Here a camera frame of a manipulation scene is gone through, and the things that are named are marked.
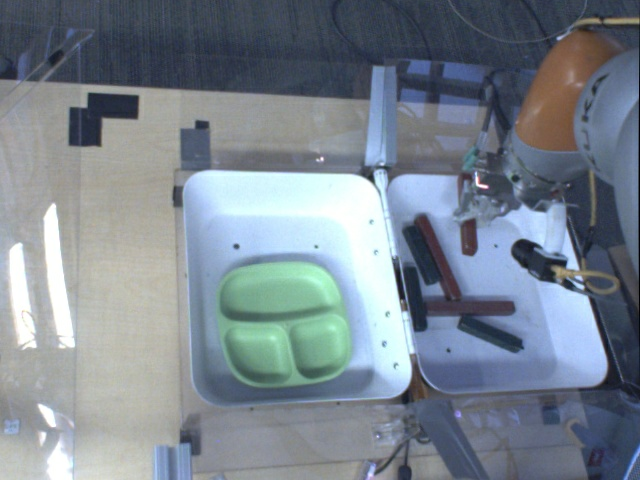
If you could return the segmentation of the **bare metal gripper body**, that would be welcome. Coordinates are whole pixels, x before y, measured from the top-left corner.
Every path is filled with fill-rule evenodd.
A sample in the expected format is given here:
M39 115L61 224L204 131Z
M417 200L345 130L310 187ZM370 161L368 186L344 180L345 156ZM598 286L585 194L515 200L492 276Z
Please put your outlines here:
M540 176L513 153L487 153L474 165L471 190L481 203L485 197L508 202L508 213L524 206L545 212L556 201L562 201L568 182L552 181Z

